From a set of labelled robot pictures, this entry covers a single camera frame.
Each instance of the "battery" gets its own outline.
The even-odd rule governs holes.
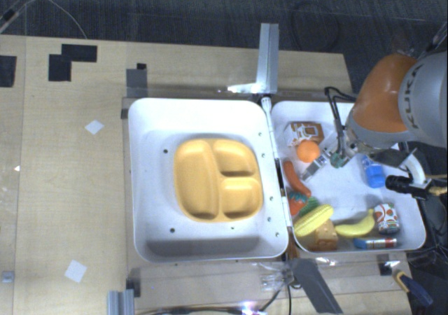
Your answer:
[[[353,243],[356,248],[361,249],[384,249],[395,248],[397,246],[396,238],[355,238]]]

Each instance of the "banana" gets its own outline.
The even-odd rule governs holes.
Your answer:
[[[354,238],[362,237],[369,233],[375,226],[373,209],[369,209],[367,216],[356,224],[340,224],[335,226],[335,231],[342,237]]]

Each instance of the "wooden surface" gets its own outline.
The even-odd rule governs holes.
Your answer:
[[[5,55],[5,45],[13,48],[24,42],[24,88],[18,83],[13,89],[0,89],[2,112],[23,110],[23,126],[19,120],[14,126],[23,127],[23,140],[15,140],[19,147],[22,141],[22,156],[14,301],[7,293],[0,295],[6,304],[2,314],[105,314],[107,292],[122,291],[127,276],[120,119],[126,69],[146,63],[150,85],[224,88],[255,80],[257,51],[2,36],[0,53]],[[61,43],[97,45],[97,63],[74,62],[70,83],[48,82],[48,55],[60,54]],[[24,57],[23,47],[15,51]],[[321,90],[329,84],[350,89],[341,55],[280,52],[280,88]],[[23,108],[9,104],[20,90]],[[96,135],[84,128],[93,120],[104,124]],[[87,267],[80,283],[64,276],[72,260]],[[409,313],[407,297],[392,278],[368,275],[367,283],[359,274],[352,289],[337,295],[345,313]],[[375,281],[385,291],[369,292]],[[162,274],[160,282],[169,292],[169,279]],[[340,286],[337,277],[331,282],[331,287]],[[201,284],[193,288],[200,292]],[[293,314],[313,314],[303,293],[296,295]],[[269,314],[285,314],[286,307],[287,301],[279,300],[269,307]]]

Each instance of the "yellow corn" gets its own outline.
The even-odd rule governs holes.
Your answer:
[[[294,223],[294,234],[296,237],[304,237],[315,231],[324,224],[333,214],[333,207],[322,204],[313,209]]]

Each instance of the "yellow plate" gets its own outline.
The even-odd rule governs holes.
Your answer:
[[[230,139],[182,143],[174,155],[174,186],[180,208],[195,221],[240,221],[263,205],[255,155]]]

